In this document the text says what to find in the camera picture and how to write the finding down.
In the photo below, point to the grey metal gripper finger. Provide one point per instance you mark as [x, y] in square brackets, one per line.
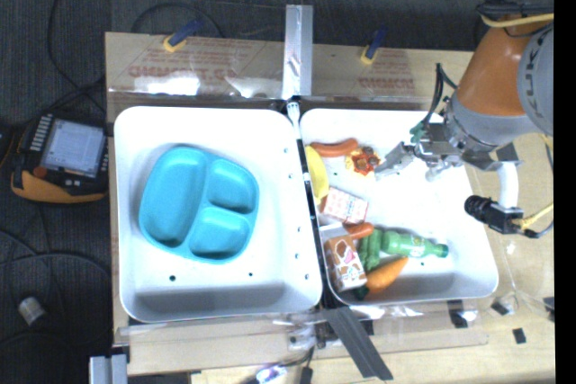
[436, 172]
[393, 161]

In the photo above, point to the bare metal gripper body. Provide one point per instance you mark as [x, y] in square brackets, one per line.
[443, 145]

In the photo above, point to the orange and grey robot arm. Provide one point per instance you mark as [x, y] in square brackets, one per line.
[492, 76]

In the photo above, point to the white plastic tray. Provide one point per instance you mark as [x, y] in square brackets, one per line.
[418, 198]
[216, 297]

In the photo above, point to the toy pizza slice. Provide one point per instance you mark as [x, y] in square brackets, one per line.
[362, 161]

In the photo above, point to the orange toy sausage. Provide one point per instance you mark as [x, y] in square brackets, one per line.
[360, 230]
[335, 147]

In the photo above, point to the pink and white carton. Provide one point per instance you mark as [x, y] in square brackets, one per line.
[345, 206]

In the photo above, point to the green plastic bottle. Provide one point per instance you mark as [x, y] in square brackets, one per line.
[407, 243]

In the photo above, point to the yellow banana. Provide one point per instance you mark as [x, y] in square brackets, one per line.
[317, 175]

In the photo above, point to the green toy vegetable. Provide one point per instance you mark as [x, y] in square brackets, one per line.
[370, 252]

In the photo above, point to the brown and white carton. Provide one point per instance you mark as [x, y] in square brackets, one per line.
[344, 263]

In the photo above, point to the orange carrot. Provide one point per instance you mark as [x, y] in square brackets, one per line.
[386, 275]

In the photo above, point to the blue divided plate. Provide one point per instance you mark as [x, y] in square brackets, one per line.
[180, 198]

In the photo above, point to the brown cardboard board, red print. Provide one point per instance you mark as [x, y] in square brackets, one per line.
[189, 63]

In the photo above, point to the small silver can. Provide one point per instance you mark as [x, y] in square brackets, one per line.
[31, 310]

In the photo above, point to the black cylinder on white bracket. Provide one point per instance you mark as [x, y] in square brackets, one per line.
[492, 213]

